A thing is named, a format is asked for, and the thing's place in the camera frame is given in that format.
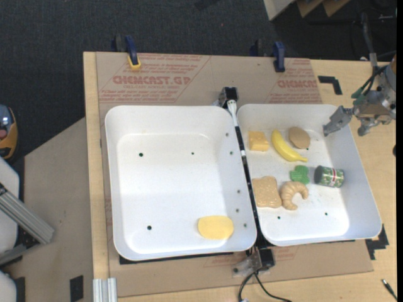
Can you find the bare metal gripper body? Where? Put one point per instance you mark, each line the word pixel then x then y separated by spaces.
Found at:
pixel 376 105

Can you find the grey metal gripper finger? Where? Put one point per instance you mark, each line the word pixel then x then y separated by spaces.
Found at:
pixel 366 126
pixel 338 118

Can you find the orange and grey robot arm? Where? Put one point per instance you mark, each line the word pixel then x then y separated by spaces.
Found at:
pixel 391 74

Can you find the tan oval biscuit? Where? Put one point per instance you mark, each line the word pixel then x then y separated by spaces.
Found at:
pixel 299 137

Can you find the green can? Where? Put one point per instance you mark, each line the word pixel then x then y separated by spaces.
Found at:
pixel 329 176

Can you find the yellow banana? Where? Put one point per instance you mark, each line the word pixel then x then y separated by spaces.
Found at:
pixel 285 148

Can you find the green broccoli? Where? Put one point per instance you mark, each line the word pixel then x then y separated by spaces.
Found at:
pixel 299 174

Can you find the yellow cheese wedge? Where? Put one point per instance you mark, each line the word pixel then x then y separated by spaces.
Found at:
pixel 258 141

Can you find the tan croissant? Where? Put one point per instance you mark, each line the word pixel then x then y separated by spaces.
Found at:
pixel 291 193

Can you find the thin black and white rod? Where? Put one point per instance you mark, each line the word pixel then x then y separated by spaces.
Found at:
pixel 242 151

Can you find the tan bread slice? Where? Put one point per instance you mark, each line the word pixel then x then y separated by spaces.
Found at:
pixel 266 193

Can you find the white plastic tray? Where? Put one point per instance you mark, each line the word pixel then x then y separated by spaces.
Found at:
pixel 170 184
pixel 315 222

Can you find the brown cardboard board, red print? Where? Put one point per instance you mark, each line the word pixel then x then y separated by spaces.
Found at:
pixel 201 74

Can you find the yellow oval chip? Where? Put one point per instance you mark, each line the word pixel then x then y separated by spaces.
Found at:
pixel 215 227

